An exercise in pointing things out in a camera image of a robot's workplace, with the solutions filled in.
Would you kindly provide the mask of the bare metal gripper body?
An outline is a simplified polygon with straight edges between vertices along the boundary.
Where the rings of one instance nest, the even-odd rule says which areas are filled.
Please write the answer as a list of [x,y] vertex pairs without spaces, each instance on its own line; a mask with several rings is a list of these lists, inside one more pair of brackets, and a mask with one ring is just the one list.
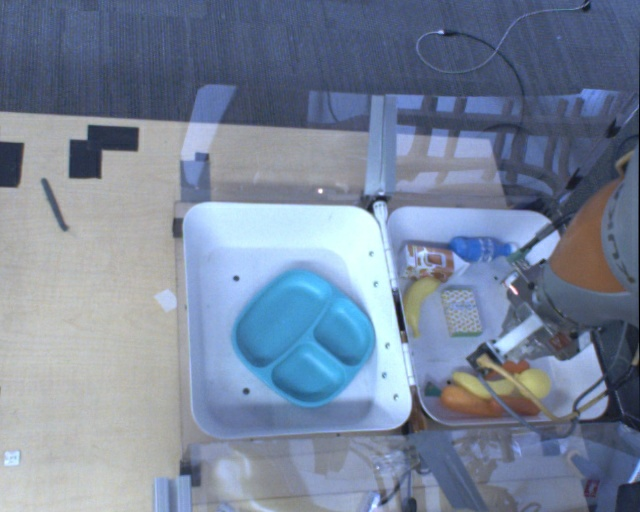
[[589,331],[556,308],[544,290],[547,269],[546,260],[535,265],[518,260],[502,281],[509,301],[501,333],[503,360],[569,360],[591,343]]

